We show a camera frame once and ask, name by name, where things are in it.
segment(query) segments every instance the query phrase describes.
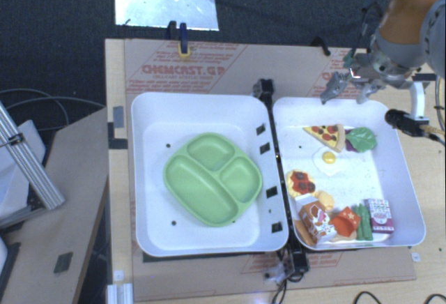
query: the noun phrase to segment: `toy cookie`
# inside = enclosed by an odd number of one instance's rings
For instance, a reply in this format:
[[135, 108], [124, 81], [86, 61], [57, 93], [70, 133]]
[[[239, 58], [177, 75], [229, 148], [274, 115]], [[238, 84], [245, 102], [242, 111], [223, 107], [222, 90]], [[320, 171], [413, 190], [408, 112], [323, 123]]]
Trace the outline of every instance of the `toy cookie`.
[[337, 234], [335, 237], [333, 237], [330, 242], [340, 242], [340, 241], [353, 241], [357, 238], [356, 231], [353, 231], [349, 237], [341, 236], [340, 234]]
[[325, 207], [326, 211], [331, 211], [335, 204], [333, 196], [325, 191], [316, 191], [314, 197], [320, 201], [320, 203]]
[[313, 179], [300, 170], [291, 170], [285, 175], [286, 188], [289, 195], [294, 198], [304, 194], [313, 194], [316, 190]]

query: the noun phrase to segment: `toy fried egg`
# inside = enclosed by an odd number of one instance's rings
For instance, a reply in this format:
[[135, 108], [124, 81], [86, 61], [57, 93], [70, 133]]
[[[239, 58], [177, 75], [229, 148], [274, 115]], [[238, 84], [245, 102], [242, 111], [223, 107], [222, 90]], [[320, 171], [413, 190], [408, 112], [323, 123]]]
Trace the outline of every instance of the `toy fried egg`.
[[313, 162], [327, 176], [342, 172], [349, 166], [349, 159], [345, 153], [335, 153], [326, 146], [315, 152]]

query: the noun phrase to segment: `green toy vegetable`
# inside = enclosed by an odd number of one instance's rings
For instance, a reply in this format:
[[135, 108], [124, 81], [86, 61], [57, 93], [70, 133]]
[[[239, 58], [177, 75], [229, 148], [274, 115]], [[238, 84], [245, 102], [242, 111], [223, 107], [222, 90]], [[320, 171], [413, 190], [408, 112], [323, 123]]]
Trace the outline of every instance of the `green toy vegetable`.
[[375, 136], [366, 127], [352, 129], [346, 134], [346, 139], [359, 153], [373, 149], [376, 145]]
[[358, 241], [372, 241], [374, 238], [371, 234], [370, 214], [367, 207], [360, 204], [359, 206], [353, 206], [352, 210], [361, 217], [361, 221], [356, 229], [356, 239]]

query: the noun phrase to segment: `white tray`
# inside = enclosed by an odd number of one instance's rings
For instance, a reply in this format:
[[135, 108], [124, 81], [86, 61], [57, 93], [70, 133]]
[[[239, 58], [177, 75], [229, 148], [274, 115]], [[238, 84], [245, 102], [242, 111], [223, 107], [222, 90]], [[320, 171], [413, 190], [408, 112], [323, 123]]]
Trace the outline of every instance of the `white tray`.
[[[289, 232], [263, 103], [251, 96], [154, 92], [136, 97], [131, 115], [136, 235], [144, 252], [156, 257], [271, 252], [285, 245]], [[260, 126], [265, 130], [257, 135]], [[203, 132], [216, 132], [231, 140], [259, 167], [263, 177], [256, 201], [225, 227], [210, 227], [197, 220], [175, 200], [162, 178], [168, 159]], [[267, 143], [270, 150], [261, 154], [260, 147]], [[268, 197], [271, 188], [277, 192]]]
[[[324, 190], [334, 197], [335, 211], [357, 205], [364, 199], [386, 199], [390, 203], [395, 231], [393, 234], [374, 234], [373, 241], [342, 241], [305, 245], [312, 250], [343, 250], [365, 247], [417, 245], [424, 239], [426, 229], [413, 189], [406, 161], [396, 130], [384, 119], [387, 108], [379, 102], [358, 105], [354, 100], [334, 99], [326, 105], [316, 98], [281, 98], [273, 109], [277, 138], [285, 173], [300, 169], [309, 173], [316, 190]], [[348, 152], [348, 168], [334, 176], [321, 172], [313, 155], [321, 147], [317, 139], [302, 127], [341, 123], [347, 128], [368, 127], [376, 136], [376, 147], [365, 153]], [[294, 219], [299, 220], [295, 202], [290, 199]]]

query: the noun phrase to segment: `cardboard sheet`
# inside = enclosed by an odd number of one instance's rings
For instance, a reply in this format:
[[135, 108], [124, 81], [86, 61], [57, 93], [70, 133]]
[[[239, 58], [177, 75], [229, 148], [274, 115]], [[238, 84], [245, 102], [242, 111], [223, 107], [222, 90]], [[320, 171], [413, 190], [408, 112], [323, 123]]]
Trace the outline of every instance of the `cardboard sheet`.
[[[316, 97], [330, 74], [342, 67], [345, 49], [330, 57], [313, 47], [190, 43], [192, 55], [181, 59], [177, 42], [127, 40], [125, 86], [127, 109], [145, 91], [250, 94], [261, 78], [275, 83], [274, 100], [284, 96]], [[354, 98], [352, 87], [343, 94]], [[131, 124], [127, 112], [127, 124]], [[264, 274], [278, 264], [275, 253], [159, 260], [144, 255], [134, 237], [133, 157], [129, 137], [132, 264], [136, 302], [274, 291]], [[408, 248], [374, 248], [307, 255], [310, 271], [291, 289], [414, 280]]]

